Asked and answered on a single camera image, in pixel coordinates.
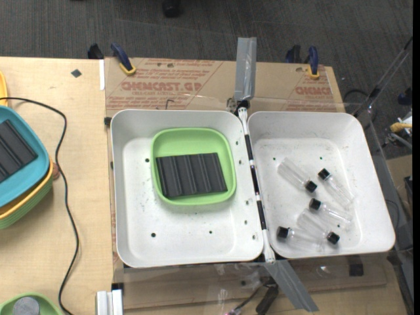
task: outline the green plastic container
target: green plastic container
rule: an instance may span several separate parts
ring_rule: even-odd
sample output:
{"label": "green plastic container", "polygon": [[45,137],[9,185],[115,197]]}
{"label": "green plastic container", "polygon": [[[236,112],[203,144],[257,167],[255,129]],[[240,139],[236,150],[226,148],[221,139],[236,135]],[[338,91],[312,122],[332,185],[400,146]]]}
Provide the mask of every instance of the green plastic container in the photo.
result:
{"label": "green plastic container", "polygon": [[[235,167],[227,139],[214,129],[187,127],[166,129],[152,140],[152,178],[159,197],[175,205],[204,205],[228,200],[236,189]],[[167,198],[163,195],[159,180],[156,158],[186,154],[217,153],[227,191],[211,194]]]}
{"label": "green plastic container", "polygon": [[13,315],[13,306],[22,297],[34,298],[39,303],[39,312],[41,315],[63,315],[61,310],[50,299],[35,292],[19,294],[7,300],[5,303],[0,304],[0,315]]}

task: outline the black cap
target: black cap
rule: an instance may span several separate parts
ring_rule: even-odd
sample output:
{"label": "black cap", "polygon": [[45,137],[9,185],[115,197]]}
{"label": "black cap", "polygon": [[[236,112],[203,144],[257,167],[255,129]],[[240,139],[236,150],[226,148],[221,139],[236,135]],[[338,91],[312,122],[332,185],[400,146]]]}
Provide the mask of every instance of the black cap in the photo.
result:
{"label": "black cap", "polygon": [[332,231],[327,236],[327,241],[329,241],[330,243],[334,245],[338,243],[339,240],[340,240],[340,236]]}
{"label": "black cap", "polygon": [[321,179],[323,179],[323,180],[326,180],[327,179],[327,177],[328,176],[330,176],[330,173],[329,173],[329,171],[327,170],[327,169],[322,169],[319,173],[318,173],[318,176],[321,178]]}
{"label": "black cap", "polygon": [[314,192],[316,187],[317,185],[315,183],[313,183],[312,181],[309,181],[304,188],[308,190],[309,192]]}
{"label": "black cap", "polygon": [[277,228],[277,238],[287,238],[287,235],[289,234],[289,229],[284,228],[283,226],[279,226]]}
{"label": "black cap", "polygon": [[322,202],[318,201],[316,198],[312,198],[309,201],[309,207],[313,210],[319,210],[320,206],[321,206]]}

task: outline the plastic vial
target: plastic vial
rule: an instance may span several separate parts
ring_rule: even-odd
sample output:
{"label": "plastic vial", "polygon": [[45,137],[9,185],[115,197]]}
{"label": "plastic vial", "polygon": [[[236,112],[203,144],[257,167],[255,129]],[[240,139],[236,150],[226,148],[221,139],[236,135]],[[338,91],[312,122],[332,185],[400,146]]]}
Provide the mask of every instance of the plastic vial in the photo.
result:
{"label": "plastic vial", "polygon": [[318,173],[318,176],[325,183],[328,192],[338,201],[337,203],[340,203],[346,210],[349,210],[354,200],[353,194],[338,182],[327,169],[322,169]]}
{"label": "plastic vial", "polygon": [[297,217],[297,224],[309,234],[327,240],[330,244],[335,245],[340,240],[340,236],[331,231],[330,227],[319,216],[311,213],[309,209],[305,209]]}
{"label": "plastic vial", "polygon": [[299,228],[284,228],[279,226],[277,228],[277,239],[284,241],[291,247],[296,247],[302,250],[314,249],[322,250],[323,241],[321,238],[314,238],[306,230]]}
{"label": "plastic vial", "polygon": [[291,184],[297,188],[303,188],[309,192],[314,192],[317,185],[310,180],[310,176],[302,169],[298,168],[287,157],[279,164],[277,172],[284,176]]}
{"label": "plastic vial", "polygon": [[309,210],[313,211],[326,222],[330,222],[339,228],[348,230],[351,227],[353,216],[345,211],[332,207],[329,203],[312,198],[309,201]]}
{"label": "plastic vial", "polygon": [[22,297],[13,305],[13,315],[39,315],[39,303],[33,297]]}

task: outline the transparent tube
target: transparent tube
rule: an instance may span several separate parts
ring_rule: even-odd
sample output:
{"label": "transparent tube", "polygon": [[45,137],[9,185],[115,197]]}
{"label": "transparent tube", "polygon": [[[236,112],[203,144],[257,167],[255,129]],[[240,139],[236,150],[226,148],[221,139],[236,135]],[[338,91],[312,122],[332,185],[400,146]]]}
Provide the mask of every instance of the transparent tube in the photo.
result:
{"label": "transparent tube", "polygon": [[328,202],[321,202],[316,198],[309,201],[310,211],[317,214],[326,222],[344,230],[349,230],[352,226],[353,216],[346,211],[342,211]]}
{"label": "transparent tube", "polygon": [[337,181],[327,169],[322,169],[318,176],[322,179],[328,192],[337,200],[337,203],[349,210],[352,207],[354,195],[342,183]]}
{"label": "transparent tube", "polygon": [[327,240],[330,244],[336,245],[340,239],[340,236],[333,231],[329,225],[314,213],[311,213],[309,209],[305,209],[297,217],[297,225],[306,230],[309,234],[314,237],[319,237],[323,240]]}
{"label": "transparent tube", "polygon": [[285,157],[279,164],[277,172],[299,189],[314,192],[317,185],[310,180],[310,176],[297,167],[289,158]]}
{"label": "transparent tube", "polygon": [[303,251],[312,249],[321,252],[324,244],[322,238],[315,238],[306,230],[300,228],[284,228],[283,226],[277,228],[277,239]]}

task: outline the chair wheel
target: chair wheel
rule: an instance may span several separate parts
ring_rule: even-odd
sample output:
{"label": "chair wheel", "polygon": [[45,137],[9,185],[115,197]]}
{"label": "chair wheel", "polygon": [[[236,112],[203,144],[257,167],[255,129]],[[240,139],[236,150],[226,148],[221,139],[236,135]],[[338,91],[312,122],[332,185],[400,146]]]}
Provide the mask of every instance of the chair wheel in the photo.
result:
{"label": "chair wheel", "polygon": [[163,13],[168,18],[173,18],[179,15],[179,1],[165,0],[162,3]]}

